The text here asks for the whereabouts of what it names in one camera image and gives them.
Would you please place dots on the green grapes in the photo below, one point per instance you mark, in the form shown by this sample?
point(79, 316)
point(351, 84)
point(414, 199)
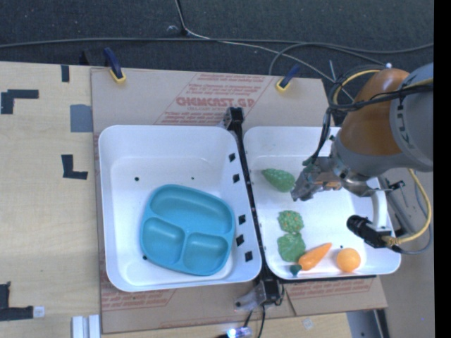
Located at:
point(280, 180)

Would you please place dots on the brown cardboard board red print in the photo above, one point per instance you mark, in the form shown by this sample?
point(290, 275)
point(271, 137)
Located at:
point(169, 97)

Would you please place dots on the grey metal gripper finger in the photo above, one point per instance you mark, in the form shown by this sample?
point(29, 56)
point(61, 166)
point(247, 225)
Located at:
point(308, 195)
point(298, 185)

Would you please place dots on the white plastic tray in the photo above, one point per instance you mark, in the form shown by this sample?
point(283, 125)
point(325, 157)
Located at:
point(324, 224)
point(123, 203)

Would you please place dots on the black cylinder on white bracket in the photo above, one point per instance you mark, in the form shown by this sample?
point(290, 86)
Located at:
point(368, 228)

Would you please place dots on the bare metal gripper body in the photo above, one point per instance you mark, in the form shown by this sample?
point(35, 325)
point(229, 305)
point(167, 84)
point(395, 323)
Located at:
point(326, 176)

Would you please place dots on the orange ball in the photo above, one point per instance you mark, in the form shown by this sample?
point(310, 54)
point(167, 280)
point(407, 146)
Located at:
point(348, 260)

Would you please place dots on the green broccoli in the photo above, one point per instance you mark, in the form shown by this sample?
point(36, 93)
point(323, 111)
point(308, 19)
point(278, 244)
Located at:
point(290, 221)

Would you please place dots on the blue divided plate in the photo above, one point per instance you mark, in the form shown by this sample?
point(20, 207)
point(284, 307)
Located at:
point(186, 229)

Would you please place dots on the green lettuce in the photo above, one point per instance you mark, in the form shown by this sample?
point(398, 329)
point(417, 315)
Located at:
point(290, 248)

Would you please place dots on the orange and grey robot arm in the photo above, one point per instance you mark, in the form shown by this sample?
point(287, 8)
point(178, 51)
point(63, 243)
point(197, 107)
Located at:
point(373, 129)

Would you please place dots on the orange carrot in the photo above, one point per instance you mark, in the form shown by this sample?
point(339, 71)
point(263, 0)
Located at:
point(313, 256)

